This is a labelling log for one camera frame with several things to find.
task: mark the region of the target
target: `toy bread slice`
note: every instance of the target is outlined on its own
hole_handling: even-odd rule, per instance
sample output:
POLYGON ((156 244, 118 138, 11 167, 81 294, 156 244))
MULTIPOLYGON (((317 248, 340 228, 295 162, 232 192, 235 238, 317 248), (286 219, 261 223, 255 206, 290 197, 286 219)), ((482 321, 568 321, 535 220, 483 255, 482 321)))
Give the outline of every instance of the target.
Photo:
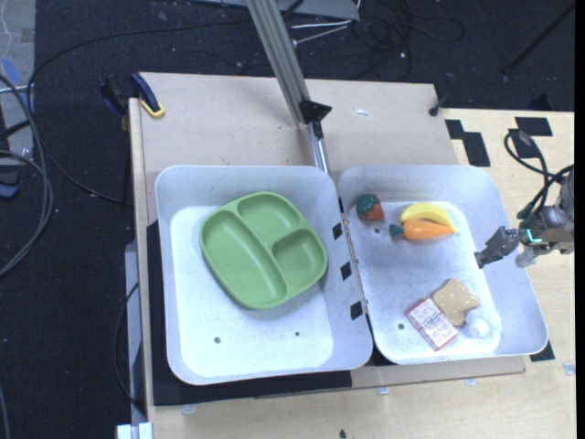
POLYGON ((467 313, 481 304, 479 297, 456 278, 433 294, 432 300, 456 327, 463 325, 467 313))

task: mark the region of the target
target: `black bracket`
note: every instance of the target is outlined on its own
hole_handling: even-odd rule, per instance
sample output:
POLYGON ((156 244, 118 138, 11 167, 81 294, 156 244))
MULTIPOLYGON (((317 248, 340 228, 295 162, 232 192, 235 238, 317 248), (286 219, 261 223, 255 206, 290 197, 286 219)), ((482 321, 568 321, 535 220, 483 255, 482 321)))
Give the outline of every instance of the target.
POLYGON ((314 101, 301 101, 299 104, 305 123, 313 125, 314 136, 323 138, 321 121, 331 112, 332 107, 314 101))

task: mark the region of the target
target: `black floor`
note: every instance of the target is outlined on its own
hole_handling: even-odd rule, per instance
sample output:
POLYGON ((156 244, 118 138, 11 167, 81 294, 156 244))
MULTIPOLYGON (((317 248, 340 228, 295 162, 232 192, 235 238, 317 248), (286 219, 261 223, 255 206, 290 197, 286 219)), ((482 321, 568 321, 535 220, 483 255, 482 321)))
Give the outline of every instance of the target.
MULTIPOLYGON (((552 108, 574 111, 574 11, 507 80, 502 73, 573 1, 365 0, 361 24, 300 45, 298 57, 307 78, 433 83, 449 107, 525 110, 547 94, 552 108)), ((0 384, 14 438, 112 437, 116 424, 130 421, 113 334, 133 214, 113 203, 130 199, 122 197, 127 135, 102 103, 100 84, 113 74, 131 92, 129 75, 138 70, 271 70, 246 10, 199 3, 37 0, 36 48, 36 117, 47 149, 98 193, 49 163, 52 220, 0 279, 0 384)), ((23 170, 18 196, 0 200, 0 262, 33 231, 39 191, 38 177, 23 170)))

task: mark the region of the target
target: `red and white box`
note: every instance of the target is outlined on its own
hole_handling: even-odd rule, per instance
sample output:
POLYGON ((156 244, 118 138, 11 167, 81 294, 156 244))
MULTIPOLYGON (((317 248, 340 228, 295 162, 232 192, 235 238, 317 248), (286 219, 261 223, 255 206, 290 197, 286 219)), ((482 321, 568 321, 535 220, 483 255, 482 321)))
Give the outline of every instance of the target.
POLYGON ((435 351, 444 347, 459 333, 430 298, 410 309, 406 317, 435 351))

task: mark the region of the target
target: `orange carrot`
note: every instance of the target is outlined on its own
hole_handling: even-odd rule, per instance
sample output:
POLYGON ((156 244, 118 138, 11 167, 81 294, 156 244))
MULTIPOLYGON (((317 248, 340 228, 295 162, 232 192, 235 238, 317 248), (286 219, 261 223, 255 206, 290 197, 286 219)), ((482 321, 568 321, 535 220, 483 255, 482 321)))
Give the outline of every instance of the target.
POLYGON ((402 226, 390 225, 390 234, 404 234, 410 241, 420 241, 453 234, 453 229, 424 219, 407 219, 402 226))

